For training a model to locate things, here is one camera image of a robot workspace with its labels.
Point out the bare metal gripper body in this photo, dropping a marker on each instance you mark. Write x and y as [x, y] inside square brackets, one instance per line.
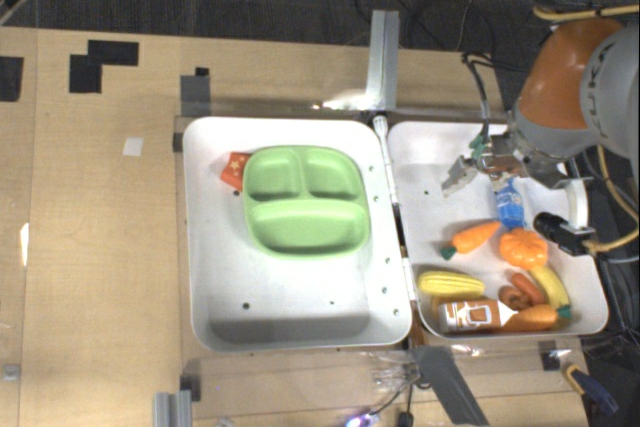
[502, 155]

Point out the yellow corn cob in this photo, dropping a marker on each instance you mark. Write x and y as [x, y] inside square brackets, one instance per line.
[450, 284]

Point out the orange pumpkin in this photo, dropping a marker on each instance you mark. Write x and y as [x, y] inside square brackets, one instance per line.
[524, 249]

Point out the orange carrot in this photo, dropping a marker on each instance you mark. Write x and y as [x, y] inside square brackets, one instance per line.
[535, 319]
[475, 237]

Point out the yellow banana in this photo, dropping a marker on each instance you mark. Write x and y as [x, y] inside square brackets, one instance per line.
[550, 287]

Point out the white plastic tray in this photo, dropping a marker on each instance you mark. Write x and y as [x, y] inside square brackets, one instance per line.
[430, 155]
[300, 305]

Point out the black cylinder on white bracket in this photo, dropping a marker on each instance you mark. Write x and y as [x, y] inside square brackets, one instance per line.
[560, 227]

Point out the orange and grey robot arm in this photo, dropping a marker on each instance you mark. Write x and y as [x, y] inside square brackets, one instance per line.
[560, 80]

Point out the clear bottle with blue label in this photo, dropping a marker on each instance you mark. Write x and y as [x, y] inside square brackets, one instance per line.
[510, 207]

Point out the red packet with yellow stars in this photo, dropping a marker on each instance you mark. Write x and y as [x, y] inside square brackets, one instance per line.
[233, 169]

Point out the red sausage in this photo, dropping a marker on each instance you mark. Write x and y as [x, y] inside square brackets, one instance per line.
[527, 286]

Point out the green divided plate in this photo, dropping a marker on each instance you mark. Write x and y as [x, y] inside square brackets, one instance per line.
[305, 215]

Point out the brown twisted pastry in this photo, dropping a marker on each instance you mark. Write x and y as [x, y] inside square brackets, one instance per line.
[512, 297]

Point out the brown and white bottle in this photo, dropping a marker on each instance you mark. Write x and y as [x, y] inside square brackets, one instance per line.
[472, 315]

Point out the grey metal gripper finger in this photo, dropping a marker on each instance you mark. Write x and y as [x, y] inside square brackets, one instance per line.
[457, 176]

